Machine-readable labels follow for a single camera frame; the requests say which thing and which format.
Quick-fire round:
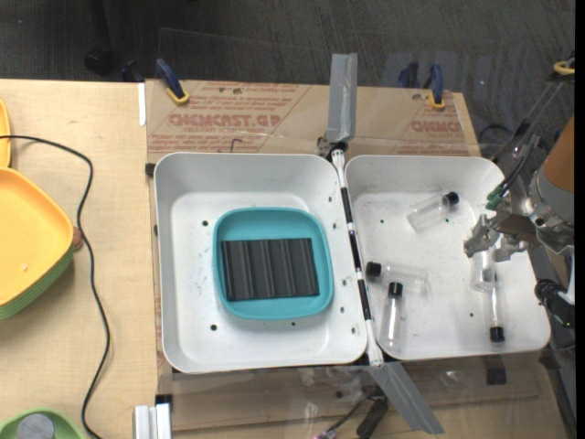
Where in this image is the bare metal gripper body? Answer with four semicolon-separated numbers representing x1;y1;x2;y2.
493;195;549;247

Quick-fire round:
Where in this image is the clear vial with black cap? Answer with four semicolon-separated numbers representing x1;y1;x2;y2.
378;281;405;350
365;260;431;295
484;270;507;344
406;190;461;232

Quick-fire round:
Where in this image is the white plastic tray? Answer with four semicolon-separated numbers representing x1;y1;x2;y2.
153;151;370;375
343;154;552;363

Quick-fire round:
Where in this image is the thin black and white rod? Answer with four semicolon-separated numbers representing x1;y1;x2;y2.
329;148;386;368

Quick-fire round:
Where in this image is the teal plate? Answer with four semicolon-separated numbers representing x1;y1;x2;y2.
212;206;335;322

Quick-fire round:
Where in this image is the black ribbed rack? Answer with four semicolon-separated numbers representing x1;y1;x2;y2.
219;237;322;303

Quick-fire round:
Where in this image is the brown cardboard board red print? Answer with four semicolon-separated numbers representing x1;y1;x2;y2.
144;78;541;433

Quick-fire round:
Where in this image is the black chair base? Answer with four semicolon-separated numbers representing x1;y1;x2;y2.
0;0;203;76

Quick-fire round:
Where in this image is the green plate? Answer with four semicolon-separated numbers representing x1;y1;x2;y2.
0;244;76;322
0;406;91;439

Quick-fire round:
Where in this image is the yellow plate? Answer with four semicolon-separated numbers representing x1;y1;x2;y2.
0;166;76;308

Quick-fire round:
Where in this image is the grey cylinder can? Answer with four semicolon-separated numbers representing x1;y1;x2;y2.
16;412;57;439

